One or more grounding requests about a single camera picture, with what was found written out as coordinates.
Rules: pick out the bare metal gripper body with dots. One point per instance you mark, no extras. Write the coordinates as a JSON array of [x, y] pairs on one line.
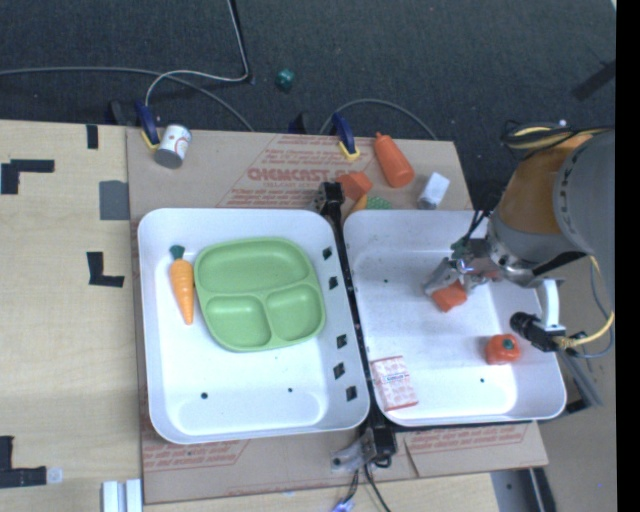
[[480, 260]]

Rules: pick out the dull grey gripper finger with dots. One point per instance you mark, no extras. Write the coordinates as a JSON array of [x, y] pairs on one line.
[[476, 284], [442, 275]]

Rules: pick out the orange cube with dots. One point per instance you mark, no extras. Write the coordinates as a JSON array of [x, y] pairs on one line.
[[450, 297]]

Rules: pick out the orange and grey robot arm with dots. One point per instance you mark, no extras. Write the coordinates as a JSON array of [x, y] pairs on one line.
[[542, 200]]

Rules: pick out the orange pepper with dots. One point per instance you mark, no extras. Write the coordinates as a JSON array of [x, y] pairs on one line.
[[501, 350]]

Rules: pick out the white small bottle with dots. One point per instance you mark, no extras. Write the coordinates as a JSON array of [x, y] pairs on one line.
[[434, 191]]

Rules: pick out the white plastic tray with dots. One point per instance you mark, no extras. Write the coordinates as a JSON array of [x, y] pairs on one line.
[[440, 360], [250, 395]]

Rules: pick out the green dotted toy food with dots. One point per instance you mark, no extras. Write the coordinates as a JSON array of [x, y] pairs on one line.
[[380, 203]]

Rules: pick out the orange yellow toy food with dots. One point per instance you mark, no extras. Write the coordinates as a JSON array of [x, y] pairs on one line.
[[360, 203]]

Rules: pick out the white packet red print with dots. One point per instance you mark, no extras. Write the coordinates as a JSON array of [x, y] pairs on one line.
[[394, 382]]

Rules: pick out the orange bottle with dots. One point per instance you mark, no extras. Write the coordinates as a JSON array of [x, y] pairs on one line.
[[395, 162]]

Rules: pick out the orange block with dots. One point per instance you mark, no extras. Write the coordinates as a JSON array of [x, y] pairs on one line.
[[354, 184]]

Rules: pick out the green divided plate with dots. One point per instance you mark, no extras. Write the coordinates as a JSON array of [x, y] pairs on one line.
[[257, 295]]

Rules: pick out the brown cardboard board red print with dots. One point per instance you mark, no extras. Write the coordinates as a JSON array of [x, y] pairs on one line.
[[280, 165]]

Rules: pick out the dark green ball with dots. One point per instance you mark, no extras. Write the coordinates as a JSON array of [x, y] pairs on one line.
[[285, 80]]

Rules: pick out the orange carrot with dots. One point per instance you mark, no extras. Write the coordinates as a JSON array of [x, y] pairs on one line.
[[182, 285]]

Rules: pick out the white can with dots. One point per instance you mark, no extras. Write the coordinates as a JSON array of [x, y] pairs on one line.
[[174, 145]]

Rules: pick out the black cylinder on white bracket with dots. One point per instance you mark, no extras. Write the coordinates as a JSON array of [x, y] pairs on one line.
[[537, 332]]

